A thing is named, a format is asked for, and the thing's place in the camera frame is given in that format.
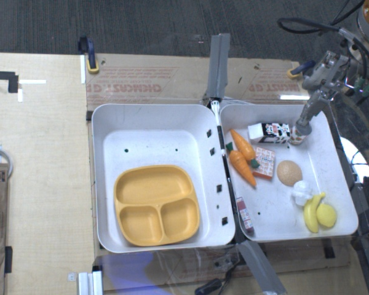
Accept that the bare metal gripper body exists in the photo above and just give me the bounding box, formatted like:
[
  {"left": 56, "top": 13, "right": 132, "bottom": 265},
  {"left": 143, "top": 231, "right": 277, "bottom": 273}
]
[{"left": 301, "top": 41, "right": 369, "bottom": 103}]

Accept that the small white printed can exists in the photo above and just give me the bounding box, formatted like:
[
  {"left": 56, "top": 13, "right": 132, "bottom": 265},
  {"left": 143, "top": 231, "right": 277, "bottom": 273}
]
[{"left": 288, "top": 125, "right": 310, "bottom": 146}]

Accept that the white cow print carton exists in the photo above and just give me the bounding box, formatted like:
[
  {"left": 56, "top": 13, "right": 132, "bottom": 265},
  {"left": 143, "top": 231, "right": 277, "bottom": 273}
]
[{"left": 247, "top": 122, "right": 292, "bottom": 145}]

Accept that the beige round bread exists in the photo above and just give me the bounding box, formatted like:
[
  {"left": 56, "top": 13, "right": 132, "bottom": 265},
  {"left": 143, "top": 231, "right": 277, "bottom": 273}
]
[{"left": 276, "top": 160, "right": 303, "bottom": 187}]

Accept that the orange and white packet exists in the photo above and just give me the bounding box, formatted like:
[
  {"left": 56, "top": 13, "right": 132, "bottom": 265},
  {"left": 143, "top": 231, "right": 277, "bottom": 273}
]
[{"left": 252, "top": 146, "right": 277, "bottom": 181}]

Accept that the orange carrot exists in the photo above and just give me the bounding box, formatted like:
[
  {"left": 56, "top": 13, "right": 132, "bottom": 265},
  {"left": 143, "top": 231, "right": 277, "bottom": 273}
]
[
  {"left": 229, "top": 128, "right": 261, "bottom": 169},
  {"left": 225, "top": 142, "right": 258, "bottom": 188}
]

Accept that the small white bottle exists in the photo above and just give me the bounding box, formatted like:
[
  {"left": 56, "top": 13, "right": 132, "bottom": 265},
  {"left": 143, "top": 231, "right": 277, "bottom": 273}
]
[{"left": 292, "top": 180, "right": 314, "bottom": 207}]

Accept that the thin black and white rod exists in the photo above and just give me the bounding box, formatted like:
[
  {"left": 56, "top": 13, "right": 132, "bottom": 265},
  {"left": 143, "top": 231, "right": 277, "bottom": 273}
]
[{"left": 209, "top": 100, "right": 241, "bottom": 243}]

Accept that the yellow banana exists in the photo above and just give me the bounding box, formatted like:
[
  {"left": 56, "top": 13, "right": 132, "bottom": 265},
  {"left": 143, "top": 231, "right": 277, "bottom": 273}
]
[{"left": 303, "top": 192, "right": 327, "bottom": 234}]

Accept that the yellow lemon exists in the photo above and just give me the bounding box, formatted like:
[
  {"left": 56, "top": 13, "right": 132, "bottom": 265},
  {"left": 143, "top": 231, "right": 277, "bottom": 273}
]
[{"left": 315, "top": 203, "right": 338, "bottom": 229}]

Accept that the white plastic tray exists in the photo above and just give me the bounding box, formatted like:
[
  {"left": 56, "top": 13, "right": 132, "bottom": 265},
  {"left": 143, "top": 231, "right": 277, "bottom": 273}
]
[
  {"left": 91, "top": 103, "right": 236, "bottom": 254},
  {"left": 218, "top": 103, "right": 360, "bottom": 243}
]

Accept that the brown cardboard board red print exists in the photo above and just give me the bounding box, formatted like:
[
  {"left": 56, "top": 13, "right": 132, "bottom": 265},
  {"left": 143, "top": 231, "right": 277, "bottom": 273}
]
[{"left": 85, "top": 53, "right": 352, "bottom": 291}]

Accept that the yellow divided plate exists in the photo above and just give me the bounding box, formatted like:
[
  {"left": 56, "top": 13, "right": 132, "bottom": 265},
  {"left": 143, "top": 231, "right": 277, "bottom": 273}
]
[{"left": 113, "top": 164, "right": 201, "bottom": 247}]

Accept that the black block with wires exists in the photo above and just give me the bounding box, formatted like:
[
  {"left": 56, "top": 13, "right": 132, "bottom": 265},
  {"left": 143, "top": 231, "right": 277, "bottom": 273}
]
[{"left": 194, "top": 277, "right": 223, "bottom": 295}]

